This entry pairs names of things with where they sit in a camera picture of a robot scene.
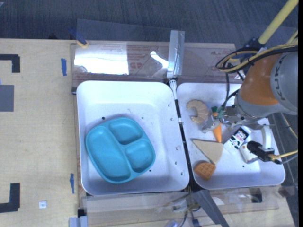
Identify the orange toy waffle biscuit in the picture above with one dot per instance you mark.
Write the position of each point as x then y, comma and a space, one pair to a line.
204, 170

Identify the blue divided plate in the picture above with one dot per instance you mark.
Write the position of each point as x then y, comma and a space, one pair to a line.
111, 148

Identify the white cow print carton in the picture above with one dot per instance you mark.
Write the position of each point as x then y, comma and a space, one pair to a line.
237, 138

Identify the orange toy carrot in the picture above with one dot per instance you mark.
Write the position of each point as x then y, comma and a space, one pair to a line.
217, 131

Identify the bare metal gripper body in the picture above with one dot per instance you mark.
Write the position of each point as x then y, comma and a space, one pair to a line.
230, 117

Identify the beige toy pizza slice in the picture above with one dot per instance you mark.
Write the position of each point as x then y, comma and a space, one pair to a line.
210, 149

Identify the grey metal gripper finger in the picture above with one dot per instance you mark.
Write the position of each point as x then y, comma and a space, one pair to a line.
208, 124

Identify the white plastic tray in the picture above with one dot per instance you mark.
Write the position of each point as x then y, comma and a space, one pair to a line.
236, 174
132, 98

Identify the beige toy croissant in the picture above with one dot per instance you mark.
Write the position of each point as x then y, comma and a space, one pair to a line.
200, 109

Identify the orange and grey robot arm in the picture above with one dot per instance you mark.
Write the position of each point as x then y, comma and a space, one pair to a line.
262, 86

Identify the black cylinder on white bracket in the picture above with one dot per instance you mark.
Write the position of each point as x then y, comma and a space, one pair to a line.
259, 150

